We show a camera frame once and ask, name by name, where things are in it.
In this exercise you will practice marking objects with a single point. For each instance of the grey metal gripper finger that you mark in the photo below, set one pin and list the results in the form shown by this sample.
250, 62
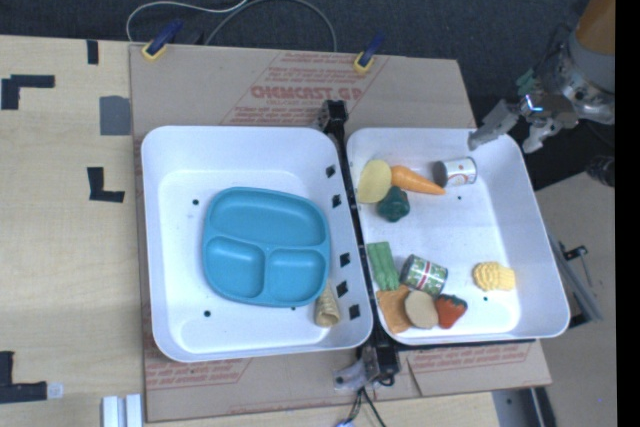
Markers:
492, 125
541, 135

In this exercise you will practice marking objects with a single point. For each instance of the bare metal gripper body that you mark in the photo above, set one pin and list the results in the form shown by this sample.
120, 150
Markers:
582, 97

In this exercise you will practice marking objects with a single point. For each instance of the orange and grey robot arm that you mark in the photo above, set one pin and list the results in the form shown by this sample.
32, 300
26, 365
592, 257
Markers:
597, 25

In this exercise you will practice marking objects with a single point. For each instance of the white can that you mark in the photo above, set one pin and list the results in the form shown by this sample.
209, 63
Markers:
460, 171

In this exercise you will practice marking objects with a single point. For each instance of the orange carrot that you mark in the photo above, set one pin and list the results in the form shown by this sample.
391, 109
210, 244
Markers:
415, 180

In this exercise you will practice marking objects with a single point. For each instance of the white plastic tray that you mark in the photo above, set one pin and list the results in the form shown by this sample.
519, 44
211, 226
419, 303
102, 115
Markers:
180, 265
460, 240

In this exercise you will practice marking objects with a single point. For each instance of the green broccoli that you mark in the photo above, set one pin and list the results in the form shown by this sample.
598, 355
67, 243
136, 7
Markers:
394, 206

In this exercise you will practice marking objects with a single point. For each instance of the yellow potato chip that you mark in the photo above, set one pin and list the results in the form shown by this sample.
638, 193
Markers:
372, 180

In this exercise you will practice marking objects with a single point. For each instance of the yellow corn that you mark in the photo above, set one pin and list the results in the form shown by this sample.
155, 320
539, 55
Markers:
494, 276

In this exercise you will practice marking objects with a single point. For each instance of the green and red can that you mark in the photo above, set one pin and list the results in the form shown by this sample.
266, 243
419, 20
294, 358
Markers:
425, 274

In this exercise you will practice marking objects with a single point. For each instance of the thin black rod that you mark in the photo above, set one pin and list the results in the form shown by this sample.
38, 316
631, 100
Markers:
356, 225

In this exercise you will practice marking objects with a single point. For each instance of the green asparagus bundle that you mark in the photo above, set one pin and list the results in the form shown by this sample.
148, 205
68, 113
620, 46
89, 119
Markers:
382, 265

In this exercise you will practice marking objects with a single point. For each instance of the red strawberry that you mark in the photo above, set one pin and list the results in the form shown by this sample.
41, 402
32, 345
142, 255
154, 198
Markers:
450, 310

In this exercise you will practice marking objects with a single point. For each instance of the beige potato slice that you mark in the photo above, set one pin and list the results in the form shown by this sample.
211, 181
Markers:
421, 310

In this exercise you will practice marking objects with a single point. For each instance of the orange biscuit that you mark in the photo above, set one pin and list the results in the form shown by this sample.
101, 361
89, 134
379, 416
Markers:
392, 312

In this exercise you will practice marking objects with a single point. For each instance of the beige waffle cone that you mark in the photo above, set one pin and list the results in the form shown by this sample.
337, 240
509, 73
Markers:
327, 307

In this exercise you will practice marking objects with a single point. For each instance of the blue divided plate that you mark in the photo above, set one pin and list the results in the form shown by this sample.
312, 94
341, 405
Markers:
265, 245

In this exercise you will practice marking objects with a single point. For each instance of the brown cardboard board red print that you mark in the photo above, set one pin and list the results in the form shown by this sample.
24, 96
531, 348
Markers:
210, 85

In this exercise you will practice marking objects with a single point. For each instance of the black cylinder on white bracket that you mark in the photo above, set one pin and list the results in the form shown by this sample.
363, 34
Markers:
602, 171

